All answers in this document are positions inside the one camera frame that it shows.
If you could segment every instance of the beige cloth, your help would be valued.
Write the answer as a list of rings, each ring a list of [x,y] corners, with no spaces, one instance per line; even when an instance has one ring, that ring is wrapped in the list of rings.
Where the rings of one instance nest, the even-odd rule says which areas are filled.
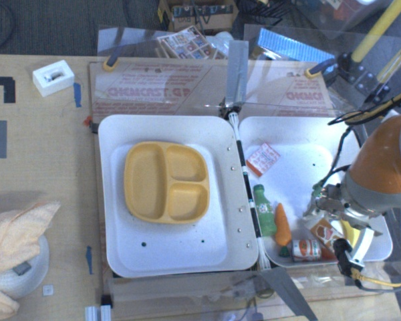
[[[59,209],[58,202],[38,203],[24,211],[0,214],[0,273],[40,253],[39,237]],[[0,291],[0,320],[18,311],[18,302]]]

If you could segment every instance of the yellow pole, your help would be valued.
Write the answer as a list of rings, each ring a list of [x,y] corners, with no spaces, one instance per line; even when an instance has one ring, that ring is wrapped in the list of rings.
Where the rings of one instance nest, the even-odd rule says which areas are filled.
[[[386,66],[377,75],[379,83],[385,84],[392,74],[401,68],[401,50],[386,64]]]
[[[377,20],[376,24],[374,24],[373,28],[371,28],[370,32],[368,32],[359,46],[352,53],[352,60],[354,62],[360,63],[364,59],[374,44],[377,43],[383,33],[390,27],[400,13],[401,0],[393,0],[379,20]]]

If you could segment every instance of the white plastic tray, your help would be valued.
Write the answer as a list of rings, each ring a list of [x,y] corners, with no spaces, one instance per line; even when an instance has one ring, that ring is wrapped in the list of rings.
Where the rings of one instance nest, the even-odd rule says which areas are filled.
[[[253,116],[241,121],[239,133],[245,158],[267,142],[279,154],[278,161],[260,178],[249,170],[251,187],[262,184],[265,196],[272,203],[281,202],[285,208],[293,239],[314,239],[301,218],[310,202],[312,186],[328,173],[337,152],[344,123],[328,126],[328,118]],[[344,141],[338,166],[351,164],[359,151],[353,133]],[[334,175],[328,183],[336,184],[342,177]],[[382,261],[392,253],[392,239],[383,217],[371,219],[370,225],[383,234],[375,237],[365,261]],[[266,252],[277,265],[292,267],[319,265],[319,262],[297,262],[278,256],[279,246],[271,237],[264,238]]]
[[[245,270],[258,247],[230,124],[214,116],[112,115],[99,127],[107,259],[119,276]],[[149,223],[132,216],[124,198],[126,154],[139,142],[191,146],[209,170],[210,205],[196,223]]]

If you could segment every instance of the yellow divided plate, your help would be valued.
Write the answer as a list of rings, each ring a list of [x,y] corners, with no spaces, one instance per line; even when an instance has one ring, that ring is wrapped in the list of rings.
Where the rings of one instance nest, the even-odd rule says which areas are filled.
[[[203,156],[173,142],[139,142],[126,155],[125,201],[134,216],[155,223],[192,223],[209,206]]]

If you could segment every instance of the white power adapter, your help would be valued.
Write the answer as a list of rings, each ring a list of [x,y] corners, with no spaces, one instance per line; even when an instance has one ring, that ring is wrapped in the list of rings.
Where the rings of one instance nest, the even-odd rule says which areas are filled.
[[[43,97],[73,86],[74,73],[62,60],[33,71],[33,83]]]

